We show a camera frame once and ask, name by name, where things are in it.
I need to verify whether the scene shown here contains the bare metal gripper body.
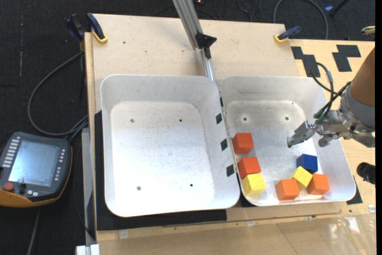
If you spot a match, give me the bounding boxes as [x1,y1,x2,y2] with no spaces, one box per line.
[315,109,376,149]

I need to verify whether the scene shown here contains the blue cube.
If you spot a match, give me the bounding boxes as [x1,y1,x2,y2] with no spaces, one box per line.
[296,153,319,174]

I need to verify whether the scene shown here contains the white plastic tray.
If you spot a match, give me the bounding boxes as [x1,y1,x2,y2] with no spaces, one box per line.
[220,76,358,207]
[100,73,241,218]

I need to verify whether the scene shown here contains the yellow cube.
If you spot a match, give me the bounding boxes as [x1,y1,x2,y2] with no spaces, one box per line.
[240,172,267,197]
[289,165,313,191]

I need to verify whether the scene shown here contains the orange cube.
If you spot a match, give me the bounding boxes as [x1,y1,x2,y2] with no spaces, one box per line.
[306,173,331,196]
[275,178,300,201]

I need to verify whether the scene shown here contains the red cube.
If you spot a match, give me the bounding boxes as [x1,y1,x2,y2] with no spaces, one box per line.
[232,132,255,155]
[237,156,262,179]

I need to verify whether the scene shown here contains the pale wood board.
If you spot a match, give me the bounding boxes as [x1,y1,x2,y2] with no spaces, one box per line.
[89,13,343,233]

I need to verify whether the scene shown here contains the black cylinder on white bracket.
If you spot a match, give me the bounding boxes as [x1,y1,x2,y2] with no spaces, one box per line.
[356,161,376,185]

